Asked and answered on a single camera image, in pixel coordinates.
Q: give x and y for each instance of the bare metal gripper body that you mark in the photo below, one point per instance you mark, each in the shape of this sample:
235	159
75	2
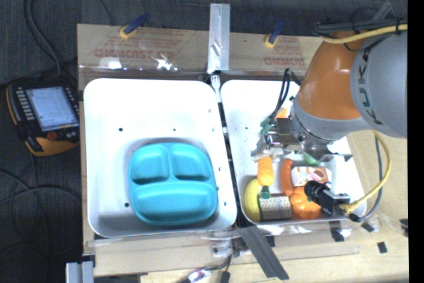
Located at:
285	132

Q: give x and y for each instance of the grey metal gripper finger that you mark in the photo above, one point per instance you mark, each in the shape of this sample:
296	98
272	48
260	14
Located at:
260	153

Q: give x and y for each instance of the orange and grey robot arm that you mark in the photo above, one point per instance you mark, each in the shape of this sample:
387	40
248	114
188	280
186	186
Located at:
331	89

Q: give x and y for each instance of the orange carrot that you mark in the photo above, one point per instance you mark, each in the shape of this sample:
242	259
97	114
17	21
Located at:
265	170

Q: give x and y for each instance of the orange sausage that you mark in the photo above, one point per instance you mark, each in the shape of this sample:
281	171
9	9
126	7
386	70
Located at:
287	175

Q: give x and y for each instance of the green rounded toy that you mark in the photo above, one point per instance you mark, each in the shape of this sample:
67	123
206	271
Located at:
311	159

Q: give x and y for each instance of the yellow banana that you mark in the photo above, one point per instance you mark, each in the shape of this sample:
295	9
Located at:
251	199

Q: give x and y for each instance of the white plastic tray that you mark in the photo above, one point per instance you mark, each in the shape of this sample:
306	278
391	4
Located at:
149	102
245	109

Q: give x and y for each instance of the white printed carton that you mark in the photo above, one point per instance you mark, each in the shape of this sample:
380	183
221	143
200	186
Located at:
306	175

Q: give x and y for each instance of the orange pumpkin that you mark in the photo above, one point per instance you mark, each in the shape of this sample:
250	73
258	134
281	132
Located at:
303	205

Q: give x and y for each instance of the blue divided plate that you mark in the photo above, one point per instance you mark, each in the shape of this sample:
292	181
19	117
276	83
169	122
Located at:
172	189

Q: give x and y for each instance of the brown cardboard board red print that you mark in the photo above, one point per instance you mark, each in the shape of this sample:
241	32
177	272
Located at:
159	46

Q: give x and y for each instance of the black cylinder on white bracket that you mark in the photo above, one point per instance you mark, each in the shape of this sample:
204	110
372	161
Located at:
319	193

